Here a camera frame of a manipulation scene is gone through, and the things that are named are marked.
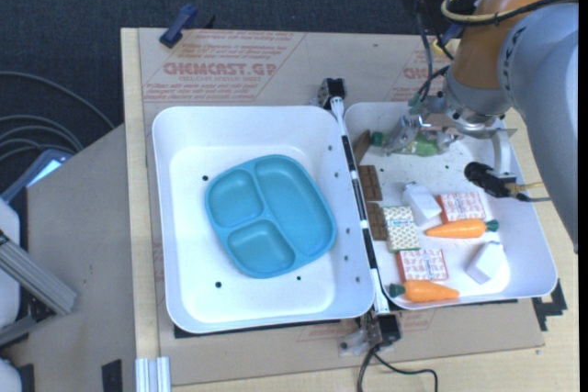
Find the blue object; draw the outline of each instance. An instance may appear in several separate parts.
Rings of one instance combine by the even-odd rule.
[[[194,22],[197,13],[198,8],[192,4],[186,4],[180,8],[180,13],[175,18],[172,26],[159,38],[160,42],[168,48],[173,48],[182,39],[182,28],[189,28]]]
[[[333,214],[294,159],[267,155],[223,172],[205,193],[210,223],[245,274],[269,278],[323,256],[334,243]]]

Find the toy carrot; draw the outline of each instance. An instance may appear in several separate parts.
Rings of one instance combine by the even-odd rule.
[[[426,279],[409,279],[402,285],[390,285],[392,297],[404,294],[411,302],[430,302],[434,300],[455,299],[459,291]]]
[[[484,222],[479,218],[458,219],[427,229],[424,233],[431,237],[476,239],[487,230],[491,232],[498,230],[498,221],[493,219]]]

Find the white tray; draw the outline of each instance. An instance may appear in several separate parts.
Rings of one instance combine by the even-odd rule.
[[[361,316],[374,286],[352,182],[334,117],[316,106],[177,106],[153,122],[173,322],[193,333]],[[322,191],[337,234],[318,260],[280,276],[241,273],[222,248],[204,203],[208,183],[268,154],[298,161]]]
[[[390,133],[408,107],[401,103],[358,103],[345,113],[345,124],[353,142],[366,129],[371,132]],[[480,239],[450,240],[424,235],[424,230],[440,224],[440,217],[431,219],[417,228],[424,249],[443,249],[449,278],[442,284],[457,289],[456,299],[413,303],[404,296],[395,297],[394,304],[401,308],[420,309],[492,302],[523,297],[542,297],[557,284],[556,267],[545,235],[530,203],[513,198],[495,198],[470,183],[463,169],[469,162],[494,165],[493,146],[490,140],[466,137],[451,144],[447,153],[421,157],[392,154],[387,156],[381,147],[371,146],[363,157],[362,165],[375,165],[383,201],[381,206],[401,205],[401,191],[405,184],[416,181],[425,185],[433,195],[462,191],[476,191],[481,196],[486,219],[497,219],[497,232],[486,232]],[[511,150],[511,172],[522,182],[518,162]],[[484,284],[478,284],[467,273],[471,259],[486,241],[500,241],[504,246],[507,263],[498,274]],[[401,284],[401,271],[396,257],[385,241],[374,241],[379,274],[385,290],[391,283]]]

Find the red and white box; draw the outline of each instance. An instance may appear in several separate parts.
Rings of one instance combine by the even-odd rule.
[[[403,282],[409,279],[444,281],[449,278],[442,249],[402,250],[396,256]]]
[[[479,218],[486,219],[486,211],[481,202],[480,194],[475,191],[464,193],[448,193],[435,197],[441,207],[441,220],[448,223],[452,220]]]

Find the small box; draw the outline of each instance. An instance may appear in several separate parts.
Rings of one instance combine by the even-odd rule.
[[[486,219],[486,211],[481,202],[480,194],[475,191],[438,195],[436,200],[442,208],[441,220],[446,224],[458,219]]]
[[[421,241],[416,232],[410,206],[387,206],[382,208],[388,232],[388,250],[419,250]]]
[[[408,279],[444,281],[449,278],[442,249],[402,250],[396,256],[403,282]]]
[[[489,241],[478,250],[466,268],[466,273],[477,283],[483,284],[496,276],[504,262],[506,254],[503,245],[498,241]]]

